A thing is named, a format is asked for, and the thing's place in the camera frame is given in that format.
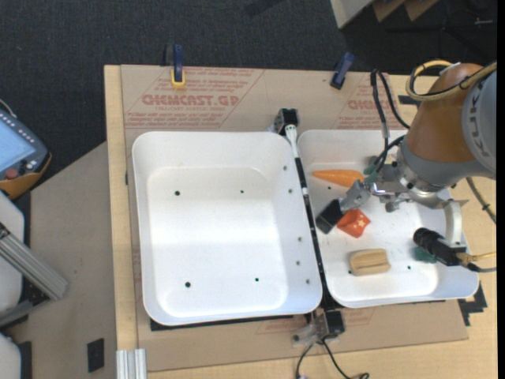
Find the black eraser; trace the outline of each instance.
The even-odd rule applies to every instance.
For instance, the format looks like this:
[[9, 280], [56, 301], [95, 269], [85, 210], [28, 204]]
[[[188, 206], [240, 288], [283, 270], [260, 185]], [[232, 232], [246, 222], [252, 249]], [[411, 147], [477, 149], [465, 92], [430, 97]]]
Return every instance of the black eraser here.
[[344, 216], [340, 209], [340, 202], [334, 199], [327, 207], [316, 217], [316, 226], [326, 235], [335, 227], [337, 222]]

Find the empty white tray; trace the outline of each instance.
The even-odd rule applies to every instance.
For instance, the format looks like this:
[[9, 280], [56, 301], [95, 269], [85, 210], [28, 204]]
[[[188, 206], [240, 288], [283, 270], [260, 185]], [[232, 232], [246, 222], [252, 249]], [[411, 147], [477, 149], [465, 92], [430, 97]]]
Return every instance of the empty white tray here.
[[133, 145], [144, 306], [162, 325], [309, 313], [320, 275], [289, 143], [147, 132]]
[[[391, 141], [405, 131], [391, 131]], [[363, 172], [370, 156], [383, 150], [379, 130], [310, 130], [298, 139], [301, 161], [309, 187], [314, 217], [348, 190], [312, 176], [313, 171], [352, 169]], [[442, 193], [450, 197], [447, 190]], [[341, 305], [347, 307], [378, 306], [405, 302], [436, 301], [466, 298], [477, 290], [478, 275], [457, 266], [439, 262], [417, 261], [413, 233], [419, 227], [445, 234], [443, 210], [429, 209], [417, 203], [402, 203], [400, 209], [388, 213], [379, 198], [371, 197], [361, 211], [371, 220], [363, 235], [354, 238], [333, 228], [328, 235], [317, 230], [328, 290]], [[352, 252], [384, 248], [391, 269], [368, 276], [350, 273]]]

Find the black floor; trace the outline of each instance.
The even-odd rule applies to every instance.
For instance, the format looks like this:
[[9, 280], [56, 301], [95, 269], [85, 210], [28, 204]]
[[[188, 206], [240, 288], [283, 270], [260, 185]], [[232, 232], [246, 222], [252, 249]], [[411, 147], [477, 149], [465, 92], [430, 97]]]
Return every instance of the black floor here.
[[[180, 43], [187, 66], [407, 74], [431, 58], [496, 60], [497, 0], [440, 0], [416, 21], [366, 8], [339, 30], [329, 0], [0, 0], [0, 99], [53, 153], [49, 178], [105, 141], [103, 66], [152, 64]], [[416, 27], [416, 32], [393, 32]]]

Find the wooden table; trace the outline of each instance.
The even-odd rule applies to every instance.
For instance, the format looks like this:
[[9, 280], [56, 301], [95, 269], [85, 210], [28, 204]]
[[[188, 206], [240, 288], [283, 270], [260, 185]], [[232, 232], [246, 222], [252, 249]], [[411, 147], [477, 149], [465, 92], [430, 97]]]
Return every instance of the wooden table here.
[[[105, 96], [107, 112], [107, 145], [110, 172], [110, 207], [114, 259], [114, 291], [118, 350], [138, 348], [136, 306], [133, 286], [133, 264], [130, 237], [128, 190], [125, 186], [125, 134], [123, 129], [122, 73], [120, 66], [105, 66]], [[405, 94], [406, 77], [390, 76], [391, 87], [397, 94]], [[432, 79], [420, 80], [429, 86]], [[408, 120], [412, 106], [400, 106], [400, 113]], [[476, 178], [479, 189], [496, 208], [496, 182]], [[496, 248], [496, 226], [481, 211], [477, 200], [465, 183], [454, 190], [456, 199], [467, 198], [463, 207], [463, 229], [474, 253]], [[336, 355], [347, 374], [369, 372], [371, 378], [394, 377], [498, 377], [496, 274], [481, 274], [481, 283], [488, 302], [484, 313], [472, 314], [468, 327], [469, 340], [455, 343], [436, 343], [415, 347], [397, 347], [375, 351], [359, 351]], [[297, 359], [285, 358], [226, 366], [188, 370], [169, 370], [150, 373], [150, 378], [292, 378]], [[303, 372], [311, 378], [338, 377], [326, 355], [310, 356], [304, 360]]]

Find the orange carrot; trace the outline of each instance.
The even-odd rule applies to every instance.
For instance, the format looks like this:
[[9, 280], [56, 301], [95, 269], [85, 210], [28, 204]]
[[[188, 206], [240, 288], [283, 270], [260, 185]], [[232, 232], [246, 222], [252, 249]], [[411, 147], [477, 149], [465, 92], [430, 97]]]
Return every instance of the orange carrot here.
[[340, 186], [352, 186], [356, 180], [365, 180], [363, 174], [355, 170], [320, 170], [314, 171], [312, 175]]

